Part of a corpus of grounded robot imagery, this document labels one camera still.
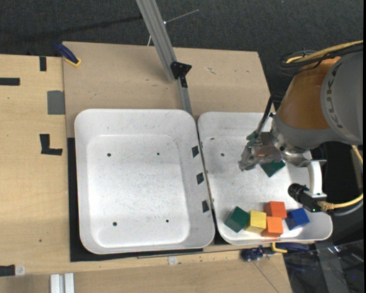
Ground blue cube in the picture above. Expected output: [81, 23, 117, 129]
[284, 207, 311, 231]

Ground black cylinder on white bracket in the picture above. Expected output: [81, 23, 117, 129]
[287, 159, 328, 214]

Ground yellow cube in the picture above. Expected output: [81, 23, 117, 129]
[244, 209, 268, 234]

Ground white plastic tray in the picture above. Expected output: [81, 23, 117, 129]
[197, 111, 334, 246]
[74, 108, 216, 255]

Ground orange cube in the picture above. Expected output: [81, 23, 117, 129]
[260, 215, 285, 238]
[263, 200, 288, 220]

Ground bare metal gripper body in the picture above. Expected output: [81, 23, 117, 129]
[246, 131, 312, 168]

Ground pale wood board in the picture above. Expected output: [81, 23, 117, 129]
[62, 40, 294, 275]

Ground green cube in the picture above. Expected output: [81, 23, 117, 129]
[224, 206, 251, 234]
[259, 159, 287, 178]

